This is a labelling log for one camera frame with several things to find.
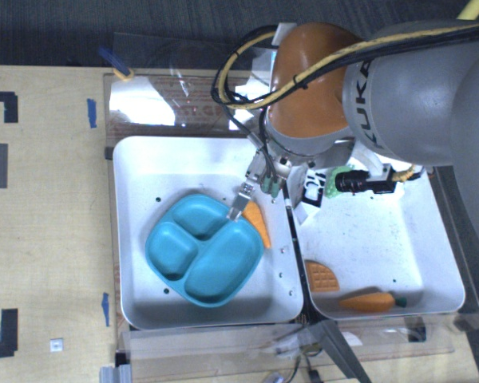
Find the orange carrot with green top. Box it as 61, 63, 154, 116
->
338, 291, 408, 314

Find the white plastic tray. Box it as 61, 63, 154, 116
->
112, 135, 305, 331
289, 156, 466, 322

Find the white card with black print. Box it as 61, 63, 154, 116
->
300, 169, 329, 210

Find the orange waffle biscuit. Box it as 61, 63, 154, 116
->
304, 259, 341, 294

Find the blue divided plate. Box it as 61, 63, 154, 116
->
144, 192, 265, 309

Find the thin black and white rod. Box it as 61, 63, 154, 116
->
282, 180, 314, 323

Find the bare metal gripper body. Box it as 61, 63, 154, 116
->
245, 152, 317, 186

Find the black cylinder on white bracket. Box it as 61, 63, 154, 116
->
334, 141, 397, 195

